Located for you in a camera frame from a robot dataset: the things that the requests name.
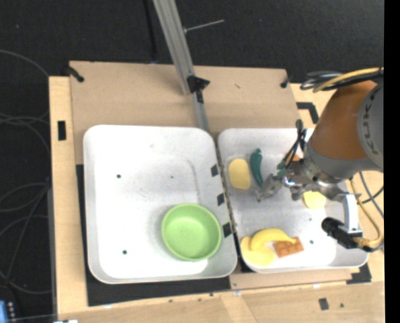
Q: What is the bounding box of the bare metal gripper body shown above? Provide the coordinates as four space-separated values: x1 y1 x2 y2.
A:
279 161 348 201

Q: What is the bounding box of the pale yellow round toy food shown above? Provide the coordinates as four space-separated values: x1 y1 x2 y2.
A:
302 190 328 211

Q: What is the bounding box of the dark green toy pepper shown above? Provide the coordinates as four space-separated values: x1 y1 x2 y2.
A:
249 147 265 188

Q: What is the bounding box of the white plastic tray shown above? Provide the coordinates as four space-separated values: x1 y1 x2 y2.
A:
216 127 370 275
82 124 239 285

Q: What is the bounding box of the yellow oval toy food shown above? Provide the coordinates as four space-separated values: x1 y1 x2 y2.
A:
227 157 252 191

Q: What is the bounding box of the thin black and white rod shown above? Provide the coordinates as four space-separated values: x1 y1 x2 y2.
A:
215 143 239 238

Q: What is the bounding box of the yellow banana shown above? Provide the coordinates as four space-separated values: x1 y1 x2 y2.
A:
249 227 298 252

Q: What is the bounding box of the orange waffle biscuit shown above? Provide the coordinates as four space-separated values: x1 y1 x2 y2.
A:
272 236 305 259

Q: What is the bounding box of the pale yellow curved toy food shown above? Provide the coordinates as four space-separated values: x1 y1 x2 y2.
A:
240 236 276 267

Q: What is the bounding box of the green bowl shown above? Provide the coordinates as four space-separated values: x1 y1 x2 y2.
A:
161 203 223 262

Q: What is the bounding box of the brown cardboard board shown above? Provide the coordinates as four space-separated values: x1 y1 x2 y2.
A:
68 61 362 291

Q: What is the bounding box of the black cylinder on white bracket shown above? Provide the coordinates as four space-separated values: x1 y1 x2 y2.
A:
321 193 364 249

